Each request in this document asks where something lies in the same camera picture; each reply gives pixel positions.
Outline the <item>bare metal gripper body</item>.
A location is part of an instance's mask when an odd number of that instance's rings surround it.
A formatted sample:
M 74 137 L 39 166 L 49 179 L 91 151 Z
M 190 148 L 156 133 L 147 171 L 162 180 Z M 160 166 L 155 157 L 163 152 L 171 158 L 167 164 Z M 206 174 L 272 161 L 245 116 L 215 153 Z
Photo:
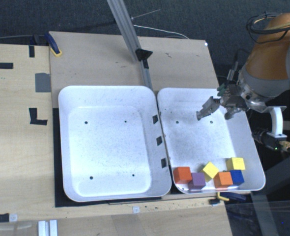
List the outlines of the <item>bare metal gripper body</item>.
M 266 98 L 257 94 L 247 85 L 228 84 L 219 89 L 220 103 L 230 112 L 249 109 L 264 113 L 267 109 Z

